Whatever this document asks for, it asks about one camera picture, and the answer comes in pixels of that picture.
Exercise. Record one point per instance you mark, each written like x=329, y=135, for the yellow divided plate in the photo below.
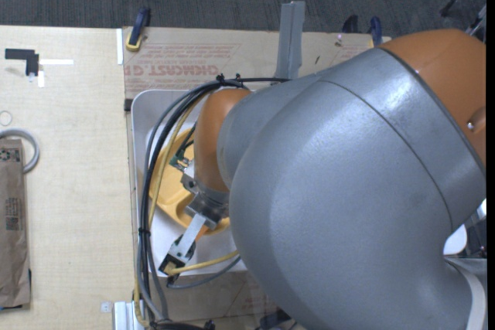
x=170, y=185

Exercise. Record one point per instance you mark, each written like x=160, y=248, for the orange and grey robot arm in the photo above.
x=348, y=185

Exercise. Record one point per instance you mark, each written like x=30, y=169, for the white plastic tray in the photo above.
x=162, y=239

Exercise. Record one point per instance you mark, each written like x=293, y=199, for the brown paper bag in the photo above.
x=13, y=224

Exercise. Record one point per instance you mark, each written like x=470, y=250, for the brown cardboard board red print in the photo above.
x=247, y=54

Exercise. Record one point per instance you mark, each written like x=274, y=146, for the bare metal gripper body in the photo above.
x=205, y=210

